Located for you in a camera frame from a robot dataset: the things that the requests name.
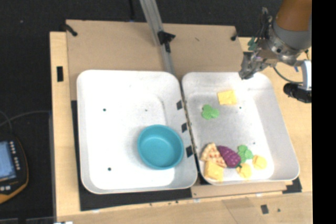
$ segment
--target blue bowl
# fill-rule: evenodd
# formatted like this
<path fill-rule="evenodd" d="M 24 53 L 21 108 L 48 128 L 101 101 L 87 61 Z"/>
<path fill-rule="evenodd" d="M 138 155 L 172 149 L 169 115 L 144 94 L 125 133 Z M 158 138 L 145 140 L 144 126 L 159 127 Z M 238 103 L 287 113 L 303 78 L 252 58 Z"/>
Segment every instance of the blue bowl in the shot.
<path fill-rule="evenodd" d="M 149 167 L 169 169 L 183 158 L 183 142 L 180 136 L 164 125 L 146 127 L 138 137 L 138 152 Z"/>

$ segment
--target yellow and black device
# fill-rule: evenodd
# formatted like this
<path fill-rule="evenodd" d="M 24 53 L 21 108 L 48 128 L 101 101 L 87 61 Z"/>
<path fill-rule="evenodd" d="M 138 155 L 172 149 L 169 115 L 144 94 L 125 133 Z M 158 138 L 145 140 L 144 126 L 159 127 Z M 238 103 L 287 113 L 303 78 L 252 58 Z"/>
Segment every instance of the yellow and black device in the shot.
<path fill-rule="evenodd" d="M 28 165 L 20 141 L 0 134 L 0 204 L 20 193 L 28 184 Z"/>

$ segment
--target screen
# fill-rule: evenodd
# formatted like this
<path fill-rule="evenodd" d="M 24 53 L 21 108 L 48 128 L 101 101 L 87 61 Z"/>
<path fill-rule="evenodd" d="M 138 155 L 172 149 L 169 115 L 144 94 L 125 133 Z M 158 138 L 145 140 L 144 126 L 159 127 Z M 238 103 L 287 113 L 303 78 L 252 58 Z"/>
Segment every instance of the screen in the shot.
<path fill-rule="evenodd" d="M 0 142 L 0 182 L 15 178 L 15 167 L 7 141 Z"/>

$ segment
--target cable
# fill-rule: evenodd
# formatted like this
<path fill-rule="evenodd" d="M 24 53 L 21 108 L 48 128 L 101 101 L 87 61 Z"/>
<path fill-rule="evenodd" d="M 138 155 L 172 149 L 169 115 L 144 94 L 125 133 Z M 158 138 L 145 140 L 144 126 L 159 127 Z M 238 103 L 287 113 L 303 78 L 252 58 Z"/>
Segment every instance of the cable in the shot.
<path fill-rule="evenodd" d="M 273 67 L 273 69 L 274 69 L 274 71 L 281 77 L 281 78 L 283 78 L 284 80 L 286 80 L 286 81 L 288 81 L 288 82 L 290 82 L 290 83 L 293 83 L 293 84 L 302 84 L 303 82 L 296 82 L 296 81 L 292 81 L 292 80 L 290 80 L 290 79 L 287 79 L 287 78 L 285 78 L 279 71 L 278 71 L 278 69 L 276 69 L 275 67 Z"/>
<path fill-rule="evenodd" d="M 50 114 L 50 110 L 30 111 L 30 112 L 26 112 L 26 113 L 22 113 L 22 114 L 16 115 L 16 116 L 14 116 L 12 118 L 8 118 L 3 112 L 1 112 L 1 114 L 3 114 L 6 117 L 7 120 L 5 122 L 0 123 L 0 127 L 2 127 L 3 125 L 5 125 L 5 124 L 8 123 L 10 125 L 10 129 L 12 130 L 12 123 L 11 123 L 11 121 L 13 121 L 13 120 L 15 120 L 17 118 L 21 118 L 23 116 L 27 116 L 27 115 L 31 115 L 31 114 L 38 114 L 38 113 L 48 113 L 48 114 Z"/>

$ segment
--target black clamp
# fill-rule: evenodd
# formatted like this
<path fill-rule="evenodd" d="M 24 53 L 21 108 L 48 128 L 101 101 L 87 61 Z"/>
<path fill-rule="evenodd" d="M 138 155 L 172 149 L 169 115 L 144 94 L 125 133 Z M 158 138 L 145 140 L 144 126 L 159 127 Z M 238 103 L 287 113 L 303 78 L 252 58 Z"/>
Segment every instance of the black clamp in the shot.
<path fill-rule="evenodd" d="M 157 36 L 159 37 L 160 44 L 164 44 L 166 52 L 171 52 L 169 42 L 172 41 L 176 36 L 164 31 L 159 31 Z"/>

